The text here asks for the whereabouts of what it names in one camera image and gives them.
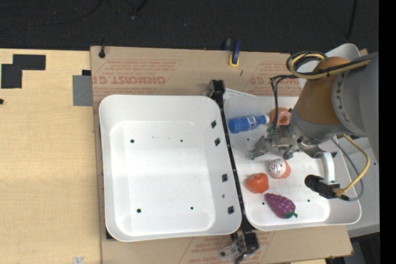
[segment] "yellow cable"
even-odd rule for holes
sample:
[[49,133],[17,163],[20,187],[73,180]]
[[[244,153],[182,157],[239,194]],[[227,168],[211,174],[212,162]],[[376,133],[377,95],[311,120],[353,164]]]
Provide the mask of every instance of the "yellow cable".
[[303,57],[318,57],[321,60],[325,59],[325,57],[323,57],[320,54],[310,54],[310,53],[302,54],[302,55],[296,56],[293,59],[290,59],[290,61],[288,63],[289,71],[293,75],[295,75],[297,77],[300,77],[302,79],[320,79],[322,77],[338,74],[338,73],[344,72],[346,70],[351,70],[351,69],[355,69],[355,68],[358,68],[358,67],[365,66],[365,65],[369,64],[370,61],[371,61],[370,59],[367,59],[367,60],[364,60],[364,61],[361,61],[361,62],[357,62],[356,64],[353,64],[353,65],[349,65],[349,66],[346,66],[346,67],[341,67],[339,69],[330,70],[328,72],[324,72],[324,73],[321,73],[321,74],[305,75],[305,74],[301,74],[301,73],[297,72],[295,70],[295,68],[294,68],[294,65],[296,64],[296,62],[298,62]]
[[363,155],[366,157],[366,165],[363,168],[363,170],[359,173],[359,175],[348,186],[346,186],[344,189],[336,188],[333,190],[337,196],[341,196],[342,194],[345,194],[348,190],[350,190],[352,186],[354,186],[366,174],[367,170],[370,167],[370,157],[368,156],[368,154],[359,145],[357,145],[349,136],[343,134],[343,137],[347,141],[349,141],[354,147],[356,147],[361,153],[363,153]]

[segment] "white tray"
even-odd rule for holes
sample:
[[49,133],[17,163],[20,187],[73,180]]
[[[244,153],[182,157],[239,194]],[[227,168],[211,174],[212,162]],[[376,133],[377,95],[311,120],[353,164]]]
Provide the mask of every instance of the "white tray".
[[[297,97],[279,97],[279,107],[292,108],[297,102]],[[273,97],[231,97],[225,103],[225,115],[227,119],[244,115],[268,114],[275,108]],[[324,176],[321,160],[310,158],[304,153],[295,153],[288,160],[291,174],[286,179],[273,178],[268,169],[269,162],[275,158],[282,157],[282,153],[273,149],[269,153],[252,160],[248,157],[248,151],[254,148],[254,144],[262,135],[267,135],[268,125],[260,125],[258,128],[238,134],[230,133],[230,142],[233,150],[236,169],[249,222],[262,231],[302,228],[308,226],[326,226],[333,224],[352,224],[361,217],[359,201],[346,202],[340,199],[326,199],[308,188],[305,177],[309,174]],[[321,145],[328,151],[337,151],[334,158],[335,177],[346,187],[350,181],[345,161],[338,148],[331,142]],[[298,217],[289,219],[279,218],[265,201],[264,194],[254,194],[245,185],[244,181],[251,175],[264,172],[269,176],[269,190],[264,192],[279,194],[291,199],[296,205]],[[354,189],[348,191],[348,196],[355,197]]]
[[204,96],[100,104],[105,221],[119,241],[229,234],[241,224],[220,108]]

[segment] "blue bottle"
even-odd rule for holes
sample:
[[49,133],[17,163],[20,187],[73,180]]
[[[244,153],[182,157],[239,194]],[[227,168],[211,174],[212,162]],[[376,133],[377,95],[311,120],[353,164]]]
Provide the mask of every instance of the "blue bottle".
[[266,124],[269,123],[269,121],[270,118],[268,115],[237,117],[228,121],[228,130],[230,130],[231,133],[236,134],[242,131],[255,129],[259,124]]

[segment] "black floor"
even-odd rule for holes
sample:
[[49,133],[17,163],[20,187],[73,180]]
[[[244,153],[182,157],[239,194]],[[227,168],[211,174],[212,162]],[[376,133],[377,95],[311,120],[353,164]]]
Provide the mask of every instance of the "black floor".
[[[326,52],[346,42],[379,50],[379,0],[0,0],[0,47],[110,46]],[[137,19],[131,13],[139,10]]]

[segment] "toy tomato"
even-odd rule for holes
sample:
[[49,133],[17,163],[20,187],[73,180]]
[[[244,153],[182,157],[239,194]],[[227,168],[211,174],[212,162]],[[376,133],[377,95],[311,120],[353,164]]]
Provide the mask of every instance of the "toy tomato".
[[263,172],[253,174],[246,179],[246,186],[255,194],[262,194],[269,189],[268,176]]

